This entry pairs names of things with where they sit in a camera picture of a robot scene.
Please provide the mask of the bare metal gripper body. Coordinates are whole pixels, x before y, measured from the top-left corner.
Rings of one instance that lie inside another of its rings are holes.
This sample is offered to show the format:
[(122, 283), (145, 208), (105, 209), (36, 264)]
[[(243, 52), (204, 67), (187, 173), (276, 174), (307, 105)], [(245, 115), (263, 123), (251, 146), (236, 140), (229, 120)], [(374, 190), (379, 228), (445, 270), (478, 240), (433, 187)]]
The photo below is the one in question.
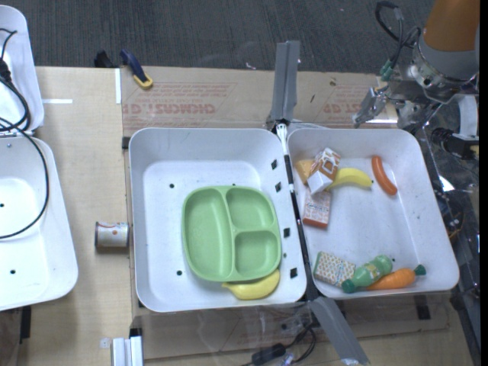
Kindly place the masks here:
[(393, 71), (387, 97), (393, 102), (447, 104), (462, 95), (475, 95), (476, 76), (474, 51), (414, 50), (410, 62)]

